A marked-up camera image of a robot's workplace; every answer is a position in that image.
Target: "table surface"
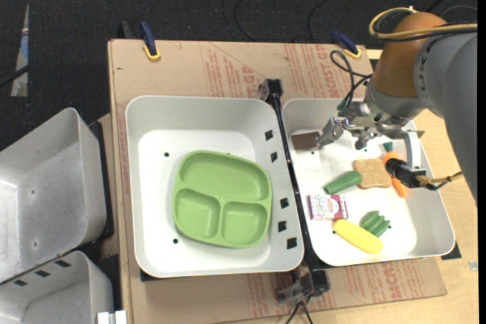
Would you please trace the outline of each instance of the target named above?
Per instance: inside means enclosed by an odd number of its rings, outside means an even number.
[[[116,50],[123,52],[130,57],[134,48],[133,40],[115,40]],[[113,45],[109,43],[109,57],[112,55]],[[380,53],[370,51],[370,58],[375,58]],[[118,104],[119,96],[116,96],[116,90],[113,88],[114,74],[120,69],[131,69],[130,77],[134,84],[143,84],[143,70],[138,71],[132,66],[129,60],[124,60],[123,64],[113,64],[109,61],[110,87],[112,98],[112,117],[113,109]],[[191,89],[191,81],[185,84],[185,88],[180,89],[180,95],[197,96]],[[117,118],[112,118],[112,123],[116,126]],[[415,124],[418,129],[424,130],[424,136],[421,138],[424,150],[427,154],[429,164],[437,177],[451,175],[460,170],[456,157],[453,153],[444,122],[441,118],[433,115],[429,111],[422,112],[416,119]],[[114,142],[116,144],[116,134],[114,133]],[[115,149],[115,161],[119,158],[119,150]],[[118,176],[117,187],[122,185],[120,181],[121,167],[115,163],[115,172]],[[410,324],[417,322],[421,324],[436,324],[438,322],[454,322],[474,324],[479,322],[479,297],[478,297],[478,209],[475,201],[464,180],[457,180],[444,186],[441,195],[447,212],[450,217],[453,229],[456,234],[456,241],[460,250],[461,257],[449,260],[437,258],[437,263],[446,286],[447,294],[440,297],[421,298],[417,300],[404,300],[400,302],[368,305],[363,307],[341,308],[335,310],[324,310],[312,312],[311,318],[314,323],[346,323],[362,324],[370,322],[393,322],[394,324]],[[122,201],[117,198],[118,209],[123,207]],[[124,223],[118,223],[118,236],[120,244],[121,257],[121,292],[122,302],[130,309],[130,281],[128,259],[124,256],[126,249],[126,226]],[[244,321],[252,324],[281,324],[286,322],[287,316],[270,317],[265,319],[253,319]],[[304,314],[297,315],[292,322],[308,322]]]

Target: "cardboard sheet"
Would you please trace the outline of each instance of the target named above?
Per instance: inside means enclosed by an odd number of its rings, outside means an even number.
[[[121,287],[134,324],[233,322],[290,314],[276,292],[290,286],[287,273],[218,275],[143,281],[134,256],[125,109],[142,95],[255,97],[267,78],[282,81],[282,100],[344,97],[349,75],[330,60],[334,45],[157,41],[151,62],[140,40],[109,43],[113,137],[117,178]],[[365,48],[355,72],[369,74]],[[363,97],[364,87],[355,91]],[[308,309],[331,310],[446,294],[435,258],[326,270],[331,290]]]

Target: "blue clamp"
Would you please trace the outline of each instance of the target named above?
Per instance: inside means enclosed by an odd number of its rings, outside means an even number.
[[[145,41],[144,50],[147,54],[147,57],[151,61],[157,61],[160,59],[160,53],[158,48],[155,46],[155,39],[153,38],[152,30],[150,29],[149,24],[142,20],[140,22],[140,31],[142,32],[142,36]]]
[[[361,57],[361,50],[359,50],[356,47],[355,43],[352,41],[352,39],[344,33],[341,33],[338,30],[334,30],[331,33],[331,39],[333,43],[342,47],[342,51],[344,52],[344,54],[354,59],[358,59]]]

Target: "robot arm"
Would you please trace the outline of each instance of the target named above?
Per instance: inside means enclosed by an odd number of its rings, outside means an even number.
[[[448,28],[446,21],[436,15],[410,12],[393,33],[387,34],[393,39],[383,48],[364,101],[353,102],[341,113],[344,119],[331,118],[317,144],[322,148],[344,130],[358,138],[357,149],[382,134],[402,138],[407,144],[407,167],[412,176],[420,174],[415,168],[420,165],[414,147],[418,138],[402,127],[422,110],[430,109],[445,121],[462,174],[477,204],[477,24]],[[375,36],[377,18],[370,25]],[[395,175],[388,164],[390,174]]]

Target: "white plastic tray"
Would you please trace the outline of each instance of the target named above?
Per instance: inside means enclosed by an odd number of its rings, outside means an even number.
[[[349,266],[449,253],[454,248],[455,235],[439,191],[416,188],[402,198],[393,187],[362,190],[354,186],[339,193],[346,199],[350,222],[358,224],[362,216],[372,210],[379,210],[391,221],[391,228],[380,237],[383,251],[379,255],[359,250],[334,234],[332,222],[310,219],[305,196],[325,194],[323,186],[352,170],[352,162],[356,159],[383,158],[383,143],[392,141],[382,136],[371,140],[365,149],[356,150],[357,138],[345,131],[336,142],[321,150],[295,150],[291,136],[321,131],[331,116],[336,117],[340,102],[341,99],[294,99],[282,108],[292,164],[317,256],[331,266]],[[416,130],[414,123],[409,123],[406,130]],[[421,145],[420,148],[422,167],[433,176]],[[405,158],[404,142],[394,140],[393,151]]]
[[[111,282],[80,251],[0,285],[0,324],[93,324],[107,311]]]
[[[141,96],[127,107],[126,121],[135,255],[142,270],[170,278],[283,272],[300,264],[304,248],[295,197],[276,114],[268,104],[257,99]],[[181,159],[199,149],[250,159],[270,175],[272,216],[259,244],[217,247],[178,233],[171,212],[175,173]]]
[[[76,110],[0,152],[0,282],[95,240],[105,224],[98,140]]]

